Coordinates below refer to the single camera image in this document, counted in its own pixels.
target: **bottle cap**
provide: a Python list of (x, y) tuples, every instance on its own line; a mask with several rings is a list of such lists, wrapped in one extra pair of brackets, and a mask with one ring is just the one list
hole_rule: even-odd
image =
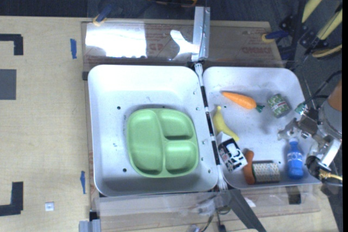
[(299, 140), (297, 138), (293, 137), (292, 139), (289, 139), (289, 143), (292, 143), (292, 142), (298, 143)]

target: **blue bottle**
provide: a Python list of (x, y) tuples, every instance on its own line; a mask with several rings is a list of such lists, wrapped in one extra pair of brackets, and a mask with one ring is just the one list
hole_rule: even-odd
[(299, 141), (296, 138), (289, 140), (288, 151), (288, 176), (290, 179), (299, 180), (303, 177), (302, 153), (299, 150)]

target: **plywood surface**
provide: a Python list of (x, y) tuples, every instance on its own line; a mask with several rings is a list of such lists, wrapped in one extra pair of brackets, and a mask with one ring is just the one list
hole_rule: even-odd
[[(16, 100), (0, 100), (0, 205), (10, 203), (12, 182), (24, 184), (23, 211), (1, 216), (0, 231), (78, 231), (79, 221), (89, 217), (81, 38), (85, 20), (0, 17), (0, 34), (21, 34), (24, 39), (24, 55), (20, 56), (13, 55), (12, 42), (0, 41), (0, 68), (17, 70)], [(70, 39), (76, 40), (77, 59), (72, 59)], [(85, 172), (86, 194), (80, 182), (81, 171)], [(46, 202), (54, 202), (54, 211), (45, 211)], [(328, 200), (320, 192), (318, 204), (317, 212), (260, 220), (268, 231), (289, 231), (290, 226), (292, 231), (338, 231)], [(226, 221), (225, 225), (230, 230), (245, 229), (239, 220)], [(206, 231), (217, 229), (211, 225)]]

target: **plastic banana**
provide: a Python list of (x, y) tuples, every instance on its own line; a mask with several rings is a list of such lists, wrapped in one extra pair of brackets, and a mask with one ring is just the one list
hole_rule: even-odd
[(235, 141), (239, 141), (238, 135), (231, 131), (230, 128), (225, 124), (225, 120), (222, 117), (220, 106), (216, 108), (216, 113), (213, 116), (213, 125), (216, 134), (222, 131), (224, 134), (227, 134), (230, 137), (232, 137)]

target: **white sink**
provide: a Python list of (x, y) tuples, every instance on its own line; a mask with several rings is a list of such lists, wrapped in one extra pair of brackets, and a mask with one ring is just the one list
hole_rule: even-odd
[[(105, 196), (199, 192), (218, 181), (214, 152), (198, 77), (182, 66), (99, 65), (88, 75), (94, 180)], [(128, 156), (129, 116), (145, 108), (176, 109), (193, 121), (198, 165), (181, 177), (139, 174)]]

